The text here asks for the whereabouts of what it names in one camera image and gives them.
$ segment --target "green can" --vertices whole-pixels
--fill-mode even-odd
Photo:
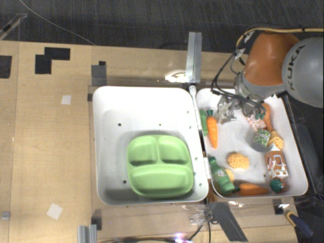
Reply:
[[[270,132],[265,129],[258,129],[253,140],[252,147],[256,151],[264,151],[270,139]]]

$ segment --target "yellow cable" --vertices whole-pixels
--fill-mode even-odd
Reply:
[[[321,28],[297,28],[297,29],[275,29],[275,28],[268,28],[268,27],[257,27],[251,30],[246,31],[240,38],[238,38],[236,42],[236,47],[240,44],[241,40],[250,32],[261,30],[261,31],[271,31],[277,33],[296,33],[296,32],[324,32],[324,29]]]

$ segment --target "white cable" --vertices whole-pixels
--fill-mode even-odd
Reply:
[[[85,41],[89,42],[89,43],[92,44],[92,45],[95,45],[92,41],[90,41],[90,40],[88,40],[88,39],[82,37],[81,35],[79,35],[79,34],[73,32],[73,31],[70,31],[70,30],[68,30],[68,29],[65,29],[65,28],[63,28],[63,27],[61,27],[61,26],[55,24],[54,22],[51,22],[50,20],[44,18],[42,15],[38,14],[38,13],[35,12],[33,9],[31,9],[28,5],[26,5],[26,4],[23,2],[23,0],[19,0],[19,2],[20,2],[20,3],[21,3],[25,8],[27,8],[28,10],[30,10],[33,14],[37,15],[38,17],[40,17],[40,18],[43,19],[44,21],[46,21],[46,22],[48,22],[48,23],[50,23],[50,24],[56,26],[56,27],[59,28],[59,29],[62,29],[62,30],[64,30],[64,31],[67,31],[67,32],[69,32],[69,33],[71,33],[71,34],[73,34],[73,35],[75,35],[75,36],[78,36],[78,37],[80,37],[81,39],[84,39]]]

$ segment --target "green divided tray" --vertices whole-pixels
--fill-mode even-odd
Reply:
[[[127,172],[132,190],[148,198],[182,196],[194,183],[186,144],[169,135],[133,139],[127,147]]]

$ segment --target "toy carrot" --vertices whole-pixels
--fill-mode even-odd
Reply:
[[[218,146],[218,129],[217,129],[217,121],[213,117],[213,110],[207,110],[207,129],[209,134],[209,139],[213,148],[217,148]]]
[[[241,195],[258,195],[268,192],[267,188],[252,183],[242,183],[239,185],[239,193]]]

